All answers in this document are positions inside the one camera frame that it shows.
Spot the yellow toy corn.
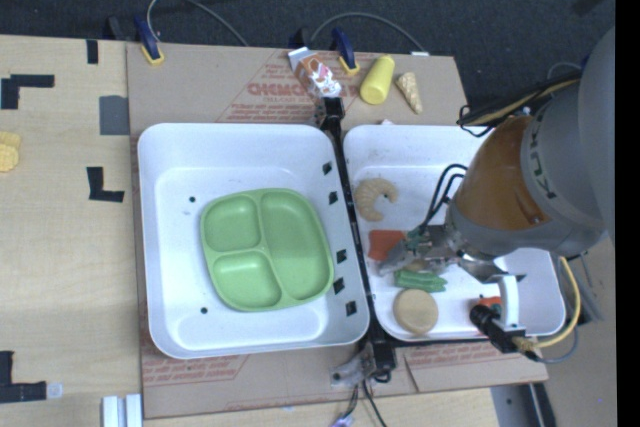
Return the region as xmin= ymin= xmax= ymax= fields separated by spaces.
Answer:
xmin=0 ymin=130 xmax=23 ymax=174

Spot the beige toy ice-cream cone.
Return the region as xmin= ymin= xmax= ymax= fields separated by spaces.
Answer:
xmin=394 ymin=71 xmax=425 ymax=116

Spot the brown cardboard board red print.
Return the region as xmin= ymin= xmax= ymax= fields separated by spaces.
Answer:
xmin=124 ymin=42 xmax=550 ymax=420

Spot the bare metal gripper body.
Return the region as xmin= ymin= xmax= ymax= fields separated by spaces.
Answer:
xmin=407 ymin=224 xmax=503 ymax=280

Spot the black cylinder on white bracket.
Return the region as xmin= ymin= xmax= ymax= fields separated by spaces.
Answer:
xmin=469 ymin=273 xmax=529 ymax=355

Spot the yellow squeeze bottle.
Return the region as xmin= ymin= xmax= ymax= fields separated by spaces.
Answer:
xmin=358 ymin=54 xmax=397 ymax=106

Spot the white plastic tray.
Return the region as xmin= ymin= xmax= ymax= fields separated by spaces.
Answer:
xmin=342 ymin=123 xmax=568 ymax=343
xmin=137 ymin=122 xmax=372 ymax=360

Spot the tan round toy biscuit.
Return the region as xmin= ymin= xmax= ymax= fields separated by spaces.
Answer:
xmin=391 ymin=287 xmax=441 ymax=337

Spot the thin black and white rod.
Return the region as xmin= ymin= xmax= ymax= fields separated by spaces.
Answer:
xmin=322 ymin=127 xmax=385 ymax=389

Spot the white and orange carton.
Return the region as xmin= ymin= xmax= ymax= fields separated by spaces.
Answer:
xmin=287 ymin=46 xmax=344 ymax=101

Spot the green divided plate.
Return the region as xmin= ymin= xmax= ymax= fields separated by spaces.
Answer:
xmin=199 ymin=187 xmax=336 ymax=313

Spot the beige toy croissant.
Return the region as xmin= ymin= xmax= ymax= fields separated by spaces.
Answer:
xmin=353 ymin=177 xmax=400 ymax=223

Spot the green toy bean pod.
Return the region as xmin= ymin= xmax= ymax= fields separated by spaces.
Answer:
xmin=393 ymin=268 xmax=449 ymax=294

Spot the black block with thin wires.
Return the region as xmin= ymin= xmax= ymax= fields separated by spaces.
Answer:
xmin=370 ymin=342 xmax=399 ymax=377
xmin=314 ymin=96 xmax=347 ymax=132

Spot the red-orange toy pepper piece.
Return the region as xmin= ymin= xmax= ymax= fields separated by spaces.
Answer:
xmin=367 ymin=229 xmax=408 ymax=263

